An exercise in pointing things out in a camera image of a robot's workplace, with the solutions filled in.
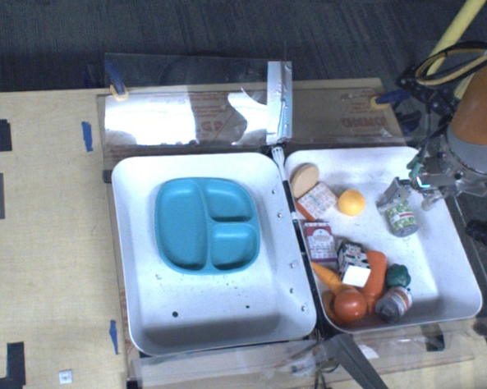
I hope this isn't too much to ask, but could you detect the yellow orange fruit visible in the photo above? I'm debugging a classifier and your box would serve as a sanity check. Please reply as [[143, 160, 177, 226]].
[[336, 188, 367, 218]]

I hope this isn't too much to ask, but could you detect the white and orange carton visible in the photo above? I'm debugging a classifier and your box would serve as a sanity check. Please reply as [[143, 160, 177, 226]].
[[296, 181, 340, 222]]

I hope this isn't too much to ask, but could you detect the black and white carton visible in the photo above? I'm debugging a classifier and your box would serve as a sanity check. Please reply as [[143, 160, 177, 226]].
[[335, 239, 371, 276]]

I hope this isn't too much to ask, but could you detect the orange curved toy food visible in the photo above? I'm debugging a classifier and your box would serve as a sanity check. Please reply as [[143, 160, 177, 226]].
[[320, 290, 339, 326]]

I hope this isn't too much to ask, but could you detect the orange red tomato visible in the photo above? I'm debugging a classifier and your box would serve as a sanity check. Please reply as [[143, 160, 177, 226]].
[[332, 286, 369, 325]]

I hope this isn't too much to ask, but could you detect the white cube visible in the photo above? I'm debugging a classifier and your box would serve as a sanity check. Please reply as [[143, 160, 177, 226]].
[[340, 263, 374, 290]]

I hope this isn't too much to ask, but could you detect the tan bread roll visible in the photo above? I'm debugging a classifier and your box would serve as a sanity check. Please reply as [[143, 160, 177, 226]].
[[288, 162, 323, 199]]

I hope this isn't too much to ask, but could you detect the red and white carton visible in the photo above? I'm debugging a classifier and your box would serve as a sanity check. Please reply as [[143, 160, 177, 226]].
[[302, 219, 339, 265]]

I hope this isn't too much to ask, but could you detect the yellow orange carrot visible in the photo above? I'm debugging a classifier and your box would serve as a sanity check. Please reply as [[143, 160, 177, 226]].
[[311, 259, 346, 295]]

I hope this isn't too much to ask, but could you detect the grey can with orange label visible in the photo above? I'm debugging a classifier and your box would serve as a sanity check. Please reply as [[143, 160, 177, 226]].
[[373, 285, 415, 324]]

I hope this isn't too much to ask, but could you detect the blue divided plate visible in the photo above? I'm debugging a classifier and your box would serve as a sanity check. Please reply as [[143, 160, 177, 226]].
[[150, 172, 263, 280]]

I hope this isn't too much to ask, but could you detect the green broccoli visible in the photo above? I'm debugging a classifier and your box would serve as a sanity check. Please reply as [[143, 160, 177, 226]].
[[384, 263, 412, 291]]

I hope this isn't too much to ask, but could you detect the white plastic tray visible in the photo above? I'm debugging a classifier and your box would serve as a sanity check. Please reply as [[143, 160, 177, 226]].
[[109, 145, 320, 359], [283, 140, 485, 337]]

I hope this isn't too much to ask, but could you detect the green and white can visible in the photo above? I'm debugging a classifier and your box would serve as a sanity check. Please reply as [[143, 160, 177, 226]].
[[384, 198, 420, 239]]

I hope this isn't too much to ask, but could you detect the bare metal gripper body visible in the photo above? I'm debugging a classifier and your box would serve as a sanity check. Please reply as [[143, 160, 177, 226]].
[[408, 149, 487, 202]]

